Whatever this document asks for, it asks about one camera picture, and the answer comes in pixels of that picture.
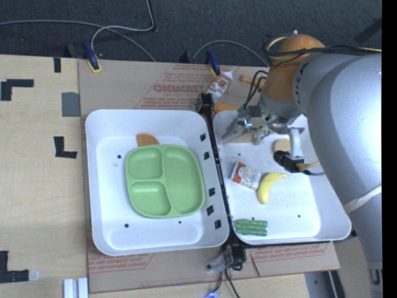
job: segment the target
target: white cable tie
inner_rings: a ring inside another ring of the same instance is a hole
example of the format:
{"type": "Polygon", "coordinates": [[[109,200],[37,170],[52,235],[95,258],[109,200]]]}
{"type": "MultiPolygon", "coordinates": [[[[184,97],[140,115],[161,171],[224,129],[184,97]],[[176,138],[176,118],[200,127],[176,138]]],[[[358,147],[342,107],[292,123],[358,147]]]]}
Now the white cable tie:
{"type": "Polygon", "coordinates": [[[382,192],[382,185],[379,184],[375,189],[368,192],[366,195],[359,197],[357,199],[351,200],[349,203],[343,206],[346,214],[357,210],[359,207],[362,207],[365,203],[367,203],[374,196],[378,195],[382,192]]]}

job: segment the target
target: yellow banana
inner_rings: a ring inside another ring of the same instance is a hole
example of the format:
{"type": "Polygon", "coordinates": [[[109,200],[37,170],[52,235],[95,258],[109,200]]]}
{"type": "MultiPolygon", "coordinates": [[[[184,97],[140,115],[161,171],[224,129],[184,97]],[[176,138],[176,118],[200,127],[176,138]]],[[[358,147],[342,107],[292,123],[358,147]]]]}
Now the yellow banana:
{"type": "Polygon", "coordinates": [[[258,199],[262,204],[266,204],[269,199],[270,187],[279,179],[286,178],[286,173],[270,172],[266,174],[258,187],[258,199]]]}

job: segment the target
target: green plate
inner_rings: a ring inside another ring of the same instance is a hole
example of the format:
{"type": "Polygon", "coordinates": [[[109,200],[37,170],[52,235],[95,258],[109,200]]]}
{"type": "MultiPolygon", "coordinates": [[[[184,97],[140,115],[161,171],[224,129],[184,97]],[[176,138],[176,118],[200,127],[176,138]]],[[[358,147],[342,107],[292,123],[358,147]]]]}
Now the green plate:
{"type": "Polygon", "coordinates": [[[200,210],[205,191],[196,156],[179,145],[148,145],[125,161],[128,196],[147,217],[182,217],[200,210]]]}

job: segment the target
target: dark background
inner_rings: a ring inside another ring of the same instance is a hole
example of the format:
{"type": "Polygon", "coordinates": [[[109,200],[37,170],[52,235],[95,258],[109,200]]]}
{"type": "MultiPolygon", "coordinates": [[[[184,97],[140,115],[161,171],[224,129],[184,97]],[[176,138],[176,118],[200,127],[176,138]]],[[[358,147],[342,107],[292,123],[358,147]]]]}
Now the dark background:
{"type": "MultiPolygon", "coordinates": [[[[196,58],[192,55],[213,40],[241,43],[264,56],[264,40],[294,30],[325,45],[381,48],[382,0],[150,0],[156,32],[123,32],[144,47],[156,61],[177,62],[186,50],[193,63],[205,61],[212,50],[224,65],[262,66],[244,49],[218,43],[196,58]]],[[[76,20],[98,25],[147,28],[145,0],[2,0],[0,22],[15,20],[76,20]]],[[[79,57],[82,43],[97,28],[76,24],[0,25],[0,54],[66,56],[70,43],[79,57]]],[[[134,44],[110,32],[95,42],[101,58],[151,61],[134,44]]]]}

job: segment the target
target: cardboard box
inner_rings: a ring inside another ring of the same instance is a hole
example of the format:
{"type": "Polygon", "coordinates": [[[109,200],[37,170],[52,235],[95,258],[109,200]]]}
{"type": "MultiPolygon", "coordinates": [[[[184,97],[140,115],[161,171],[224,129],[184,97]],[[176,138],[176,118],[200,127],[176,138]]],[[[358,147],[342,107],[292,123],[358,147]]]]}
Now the cardboard box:
{"type": "MultiPolygon", "coordinates": [[[[190,109],[198,95],[213,82],[207,65],[101,61],[93,74],[87,61],[79,60],[84,193],[86,200],[87,257],[90,292],[119,291],[216,281],[205,272],[207,261],[221,248],[171,251],[128,256],[106,256],[94,245],[91,234],[85,120],[97,109],[190,109]]],[[[253,76],[260,68],[222,66],[233,72],[233,82],[220,101],[240,106],[249,85],[240,75],[253,76]]],[[[232,278],[257,278],[339,268],[333,243],[267,246],[246,250],[247,261],[232,278]]]]}

